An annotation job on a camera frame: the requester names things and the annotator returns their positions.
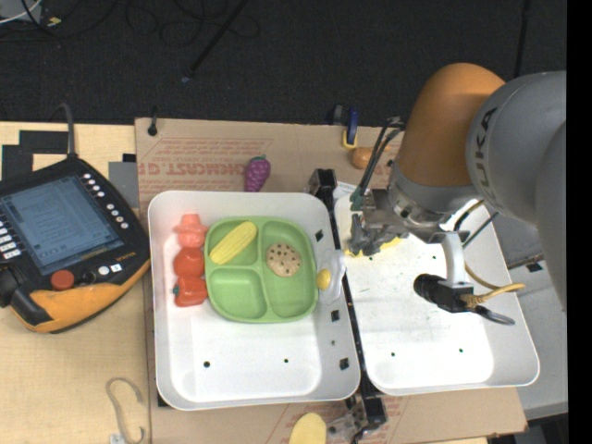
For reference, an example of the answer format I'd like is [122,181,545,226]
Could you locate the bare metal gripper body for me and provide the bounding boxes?
[359,187,460,244]

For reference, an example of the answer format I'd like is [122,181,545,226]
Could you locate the yellow flat toy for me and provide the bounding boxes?
[344,233,410,259]

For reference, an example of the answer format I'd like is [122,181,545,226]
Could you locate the white fried egg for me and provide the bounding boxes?
[314,249,348,305]

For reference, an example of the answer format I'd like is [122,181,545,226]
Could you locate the brown bread roll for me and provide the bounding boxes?
[351,146,376,170]

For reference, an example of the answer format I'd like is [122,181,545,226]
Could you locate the thin black rod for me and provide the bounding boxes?
[319,185,378,404]

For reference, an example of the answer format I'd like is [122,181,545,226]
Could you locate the brown chocolate chip biscuit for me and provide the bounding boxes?
[265,241,303,278]

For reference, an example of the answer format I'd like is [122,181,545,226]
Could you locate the white plastic tray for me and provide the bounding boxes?
[147,190,363,412]
[332,191,541,398]

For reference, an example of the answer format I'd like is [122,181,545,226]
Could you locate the purple grapes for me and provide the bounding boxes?
[243,154,272,193]

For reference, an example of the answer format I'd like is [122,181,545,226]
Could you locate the yellow corn cob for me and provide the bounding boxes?
[208,220,259,266]

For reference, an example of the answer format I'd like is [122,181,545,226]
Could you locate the green divided plate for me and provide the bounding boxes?
[203,216,321,325]

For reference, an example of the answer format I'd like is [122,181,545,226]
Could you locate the brown cardboard board red print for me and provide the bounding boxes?
[133,117,529,444]

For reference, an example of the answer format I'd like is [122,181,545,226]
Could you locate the orange figure-shaped bottle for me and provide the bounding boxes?
[171,213,210,279]

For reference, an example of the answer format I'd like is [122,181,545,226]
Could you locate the red bell pepper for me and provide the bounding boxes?
[172,274,209,308]

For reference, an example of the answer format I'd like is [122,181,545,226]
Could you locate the yellow oval toy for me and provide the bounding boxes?
[288,412,328,444]

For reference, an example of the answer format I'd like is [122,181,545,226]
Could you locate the black cylinder on white bracket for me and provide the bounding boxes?
[413,230,476,315]

